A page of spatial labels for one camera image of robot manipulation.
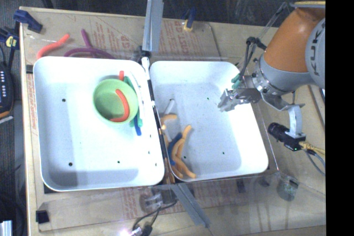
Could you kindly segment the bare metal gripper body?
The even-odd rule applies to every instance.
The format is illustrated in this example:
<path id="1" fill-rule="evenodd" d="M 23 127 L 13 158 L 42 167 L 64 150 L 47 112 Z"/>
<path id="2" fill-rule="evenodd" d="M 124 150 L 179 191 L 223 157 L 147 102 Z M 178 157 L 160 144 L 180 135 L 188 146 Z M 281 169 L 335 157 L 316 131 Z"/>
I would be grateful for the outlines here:
<path id="1" fill-rule="evenodd" d="M 262 99 L 261 87 L 257 87 L 258 78 L 256 73 L 251 75 L 242 75 L 239 73 L 233 79 L 233 103 L 246 104 L 257 103 Z"/>

